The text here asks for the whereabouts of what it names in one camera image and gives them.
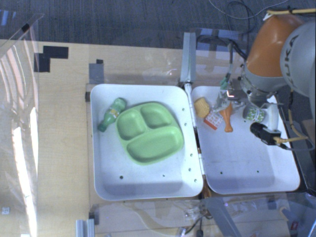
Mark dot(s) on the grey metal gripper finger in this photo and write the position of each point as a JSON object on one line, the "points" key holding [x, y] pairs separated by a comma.
{"points": [[219, 102], [238, 104]]}

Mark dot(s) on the orange toy carrot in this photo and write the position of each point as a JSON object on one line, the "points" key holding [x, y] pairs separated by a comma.
{"points": [[227, 118]]}

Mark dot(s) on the green plastic bottle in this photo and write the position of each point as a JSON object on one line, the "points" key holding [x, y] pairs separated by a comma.
{"points": [[112, 113]]}

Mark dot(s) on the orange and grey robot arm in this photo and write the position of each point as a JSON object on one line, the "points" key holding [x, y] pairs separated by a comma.
{"points": [[271, 48]]}

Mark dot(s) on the white can with green print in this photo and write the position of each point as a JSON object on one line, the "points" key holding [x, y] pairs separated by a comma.
{"points": [[254, 114]]}

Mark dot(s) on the green divided plate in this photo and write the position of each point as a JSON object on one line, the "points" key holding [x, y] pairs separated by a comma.
{"points": [[150, 134]]}

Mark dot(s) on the black cylinder on white bracket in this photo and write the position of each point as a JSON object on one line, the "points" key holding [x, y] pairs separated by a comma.
{"points": [[264, 133]]}

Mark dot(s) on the red and white packet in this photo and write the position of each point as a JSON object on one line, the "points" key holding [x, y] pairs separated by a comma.
{"points": [[213, 120]]}

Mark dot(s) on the white plastic tray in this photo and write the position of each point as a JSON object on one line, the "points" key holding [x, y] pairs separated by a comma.
{"points": [[148, 181], [247, 162]]}

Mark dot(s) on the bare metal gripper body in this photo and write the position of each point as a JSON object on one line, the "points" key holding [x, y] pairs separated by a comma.
{"points": [[236, 90]]}

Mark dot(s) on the pale wood board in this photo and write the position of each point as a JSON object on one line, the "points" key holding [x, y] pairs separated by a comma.
{"points": [[61, 132]]}

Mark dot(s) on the yellow toy bread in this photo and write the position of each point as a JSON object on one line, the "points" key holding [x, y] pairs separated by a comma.
{"points": [[202, 107]]}

